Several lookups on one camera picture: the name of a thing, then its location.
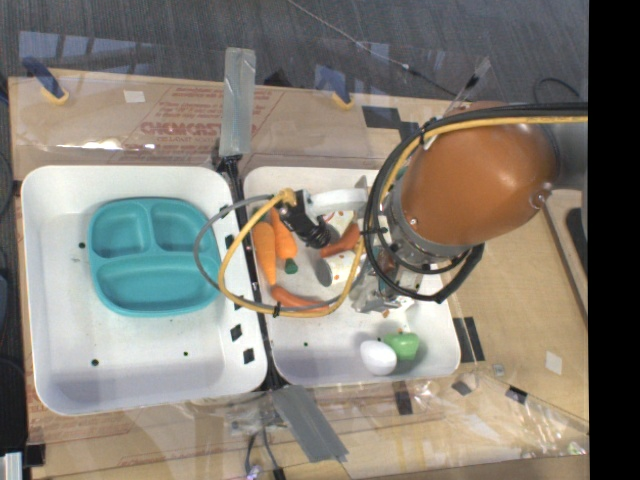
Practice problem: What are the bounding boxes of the black cylinder on white bracket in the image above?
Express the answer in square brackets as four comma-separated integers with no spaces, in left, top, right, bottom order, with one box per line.
[277,187,369,250]

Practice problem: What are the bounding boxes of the white spotted cup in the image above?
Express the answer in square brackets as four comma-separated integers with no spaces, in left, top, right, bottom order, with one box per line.
[319,250,367,289]

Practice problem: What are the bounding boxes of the brown cardboard board, red print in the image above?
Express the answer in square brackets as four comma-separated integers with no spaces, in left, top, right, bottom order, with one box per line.
[7,67,590,480]

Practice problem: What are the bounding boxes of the teal divided plate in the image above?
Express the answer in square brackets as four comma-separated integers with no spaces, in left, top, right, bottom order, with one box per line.
[87,196,224,318]

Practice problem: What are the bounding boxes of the white plastic tray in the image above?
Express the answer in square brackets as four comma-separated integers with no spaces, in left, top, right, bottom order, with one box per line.
[20,164,269,417]
[242,166,462,388]

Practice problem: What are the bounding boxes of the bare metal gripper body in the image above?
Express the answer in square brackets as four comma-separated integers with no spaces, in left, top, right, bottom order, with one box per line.
[349,240,474,315]

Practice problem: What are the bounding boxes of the white egg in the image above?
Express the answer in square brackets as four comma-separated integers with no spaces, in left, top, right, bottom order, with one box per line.
[359,339,399,377]

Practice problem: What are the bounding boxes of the orange carrot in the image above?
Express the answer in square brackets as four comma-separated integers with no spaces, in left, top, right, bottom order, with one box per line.
[270,284,332,315]
[249,209,278,287]
[319,222,362,260]
[269,206,300,276]

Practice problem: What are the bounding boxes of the green apple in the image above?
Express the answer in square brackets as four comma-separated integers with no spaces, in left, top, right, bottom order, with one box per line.
[383,331,421,362]

